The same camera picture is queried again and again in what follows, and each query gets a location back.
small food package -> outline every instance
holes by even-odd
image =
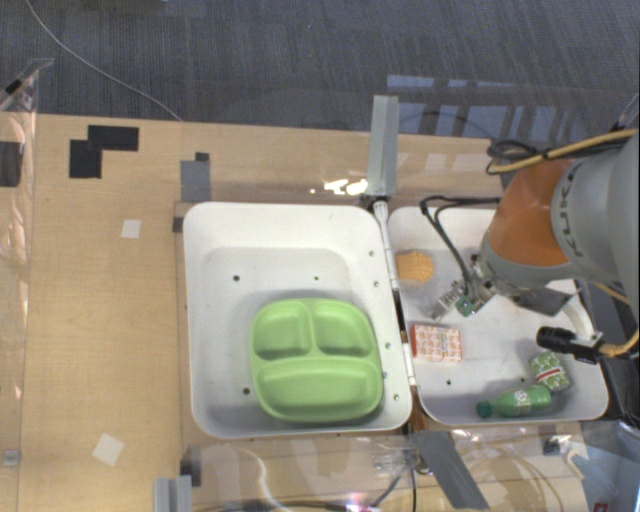
[[[553,352],[543,352],[529,361],[536,384],[546,386],[552,393],[559,393],[571,386],[571,380],[560,359]]]
[[[458,329],[428,324],[413,324],[410,329],[411,352],[423,361],[459,362],[462,337]]]
[[[433,261],[420,251],[409,251],[396,254],[396,270],[399,279],[427,282],[433,275]]]

yellow cable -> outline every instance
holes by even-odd
[[[609,288],[607,285],[604,285],[602,283],[594,283],[594,286],[598,290],[602,290],[604,293],[611,295],[611,297],[613,297],[614,299],[617,299],[620,302],[624,302],[625,304],[629,304],[629,299],[627,299],[621,293],[618,293],[617,291],[613,290],[612,288]]]
[[[560,158],[564,155],[569,155],[571,153],[575,153],[576,151],[580,151],[582,149],[587,149],[593,146],[597,146],[598,144],[603,144],[605,142],[611,142],[620,139],[628,139],[636,134],[638,130],[620,130],[617,132],[605,133],[603,135],[598,135],[597,137],[593,137],[591,139],[582,140],[580,142],[576,142],[574,144],[569,144],[568,146],[563,146],[560,148],[552,149],[547,152],[546,158],[543,155],[535,155],[529,158],[525,158],[524,160],[519,160],[512,164],[505,165],[491,165],[490,171],[492,174],[499,174],[503,172],[511,172],[517,171],[519,169],[524,169],[525,167],[529,167],[531,165],[543,162],[544,160],[554,160],[556,158]]]
[[[629,352],[629,350],[631,350],[636,343],[638,343],[638,329],[636,329],[636,332],[633,333],[633,336],[631,336],[631,338],[629,338],[629,341],[627,341],[624,345],[613,345],[611,343],[605,343],[604,345],[600,346],[599,350],[607,357],[616,357]]]

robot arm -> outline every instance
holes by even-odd
[[[620,150],[520,171],[474,270],[511,297],[557,279],[620,282],[638,320],[638,134]]]

electrical wire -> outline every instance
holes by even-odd
[[[402,478],[402,473],[400,473],[397,477],[393,479],[393,481],[391,482],[391,485],[389,485],[386,491],[384,491],[380,496],[378,496],[375,500],[371,502],[371,506],[377,507],[378,505],[380,505],[380,503],[382,503],[384,499],[387,496],[389,496],[389,494],[391,494],[393,490],[396,488],[396,485],[398,485],[400,478]]]
[[[493,137],[493,135],[491,133],[489,133],[486,128],[480,126],[478,123],[474,123],[473,121],[470,121],[468,118],[458,115],[458,114],[454,114],[453,112],[441,112],[438,110],[428,110],[426,112],[420,112],[418,114],[411,114],[408,115],[406,117],[403,117],[402,119],[400,119],[400,129],[402,129],[402,125],[409,121],[410,119],[415,119],[416,117],[427,117],[427,116],[436,116],[436,117],[440,117],[440,116],[444,116],[444,117],[452,117],[454,119],[457,119],[458,121],[462,121],[463,123],[465,123],[465,125],[469,125],[469,126],[473,126],[475,129],[477,129],[478,131],[482,132],[482,134],[484,136],[487,137],[487,139],[490,139]]]
[[[437,208],[434,216],[432,216],[431,212],[429,211],[429,203],[431,201],[445,201],[449,204],[446,204],[444,206]],[[436,231],[436,233],[438,233],[442,241],[445,243],[445,245],[448,247],[453,257],[455,258],[456,263],[458,264],[458,266],[460,267],[460,271],[462,272],[462,279],[464,282],[464,285],[463,285],[464,293],[466,295],[470,295],[471,296],[470,298],[472,299],[475,296],[474,295],[475,290],[473,289],[471,272],[469,271],[467,265],[465,264],[464,259],[460,255],[460,252],[455,247],[455,245],[447,235],[446,231],[442,227],[442,224],[440,223],[440,213],[449,208],[455,208],[459,206],[496,204],[499,202],[500,202],[499,197],[447,197],[447,196],[441,196],[441,195],[425,197],[422,201],[420,201],[420,211],[427,218],[427,221],[429,222],[429,224],[431,224],[431,226]]]
[[[407,468],[411,473],[412,484],[413,484],[413,492],[414,492],[414,512],[416,510],[417,503],[417,487],[415,481],[415,475],[413,475],[413,469]],[[391,481],[391,484],[385,491],[378,496],[372,503],[372,507],[377,507],[382,503],[389,494],[391,494],[398,482],[402,478],[403,473],[400,473],[396,478]],[[215,508],[210,509],[211,512],[270,512],[272,510],[276,510],[278,508],[297,508],[297,507],[306,507],[306,508],[317,508],[322,510],[329,510],[332,512],[344,512],[345,505],[340,505],[338,503],[329,503],[324,501],[278,501],[277,503],[270,503],[264,500],[252,500],[245,502],[239,505],[232,505],[231,508]]]
[[[598,289],[603,291],[604,293],[606,293],[607,295],[610,295],[611,297],[613,297],[616,300],[619,300],[620,302],[623,302],[627,305],[629,305],[629,299],[627,299],[624,295],[622,295],[621,293],[618,293],[617,291],[615,291],[613,288],[608,287],[607,285],[604,285],[602,283],[593,283],[593,285]]]
[[[328,510],[330,512],[344,512],[344,505],[333,503],[325,503],[321,501],[287,501],[279,505],[268,503],[262,500],[251,500],[243,504],[231,505],[231,507],[206,509],[204,512],[271,512],[277,509],[293,508],[315,508],[319,510]]]
[[[628,353],[638,343],[638,329],[633,333],[631,338],[623,345],[613,345],[612,343],[604,343],[598,347],[600,353],[607,357],[618,357]]]
[[[533,146],[511,139],[495,141],[487,150],[492,160],[489,162],[486,172],[490,175],[501,174],[517,171],[545,160],[589,156],[609,149],[618,148],[637,132],[638,130],[635,129],[619,130],[546,151],[539,151]],[[515,162],[504,165],[496,163],[498,160],[505,159],[515,160]]]
[[[418,507],[418,485],[416,483],[416,473],[413,468],[411,468],[409,472],[411,474],[411,488],[413,492],[413,505],[411,507],[411,510],[412,512],[416,512],[416,509]]]
[[[546,484],[546,486],[549,488],[549,490],[551,491],[551,493],[554,495],[555,499],[558,501],[558,506],[560,507],[560,512],[564,511],[564,504],[562,501],[562,497],[560,496],[560,493],[556,490],[556,488],[551,484],[550,479],[544,475],[544,473],[537,468],[535,465],[533,465],[531,462],[527,461],[524,459],[524,457],[522,456],[513,456],[508,450],[504,449],[504,448],[500,448],[500,445],[503,445],[505,443],[508,444],[513,444],[515,445],[516,443],[521,443],[521,442],[530,442],[532,438],[539,438],[539,436],[536,435],[526,435],[520,438],[509,438],[509,439],[503,439],[503,440],[495,440],[495,441],[488,441],[487,444],[489,444],[492,448],[494,448],[498,453],[500,453],[504,458],[509,458],[510,460],[512,460],[515,464],[520,464],[523,469],[525,471],[527,471],[532,477],[533,480],[535,482],[536,485],[536,489],[538,490],[538,494],[540,496],[544,496],[544,492],[542,490],[542,486],[540,484],[540,482],[538,480],[540,480],[541,482],[543,482],[544,484]],[[465,455],[471,453],[472,451],[474,451],[475,448],[469,448],[468,450],[464,450],[464,451],[460,451],[460,456],[464,457]],[[490,464],[492,462],[492,460],[490,458],[485,458],[481,461],[478,462],[477,465],[469,468],[470,470],[476,470],[478,466],[482,467],[485,466],[487,464]]]
[[[78,55],[76,52],[74,52],[71,48],[69,48],[66,44],[64,44],[60,39],[58,39],[58,37],[51,31],[51,29],[49,29],[49,27],[44,23],[44,21],[42,21],[42,18],[40,18],[40,16],[38,15],[38,13],[36,12],[36,10],[33,8],[33,5],[31,3],[31,0],[23,0],[24,3],[27,5],[27,7],[29,8],[29,10],[31,11],[31,14],[33,15],[33,17],[36,19],[36,21],[38,22],[38,24],[44,29],[44,31],[47,33],[47,35],[53,39],[55,41],[55,43],[60,46],[60,48],[62,48],[64,51],[66,51],[68,54],[70,54],[71,56],[75,57],[76,59],[78,59],[80,62],[82,62],[85,66],[91,68],[92,70],[94,70],[96,73],[99,73],[100,75],[102,75],[103,77],[107,78],[108,80],[111,80],[112,82],[115,82],[116,84],[124,87],[125,89],[128,89],[136,94],[139,94],[140,96],[142,96],[143,98],[148,99],[149,101],[155,103],[156,105],[158,105],[160,108],[162,108],[165,112],[167,112],[169,115],[171,115],[171,117],[173,117],[174,119],[178,120],[178,121],[184,121],[178,114],[176,114],[173,110],[171,110],[169,107],[167,107],[164,103],[162,103],[161,101],[155,99],[153,96],[150,96],[149,94],[147,94],[146,92],[141,91],[140,89],[137,89],[136,87],[133,87],[132,85],[129,85],[125,82],[123,82],[122,80],[116,78],[113,75],[110,75],[109,73],[107,73],[106,71],[103,71],[102,69],[100,69],[99,67],[95,66],[94,64],[92,64],[91,62],[89,62],[88,60],[86,60],[84,57]]]
[[[627,106],[622,109],[620,115],[618,116],[618,120],[611,127],[611,131],[615,132],[618,130],[624,130],[627,128],[633,121],[638,117],[638,112],[640,110],[640,94],[635,93],[631,101],[627,103]]]

bottle cap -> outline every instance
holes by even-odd
[[[489,402],[488,400],[478,402],[478,405],[476,405],[476,411],[478,411],[478,416],[480,416],[481,418],[488,418],[493,414],[493,407],[491,407],[491,402]]]

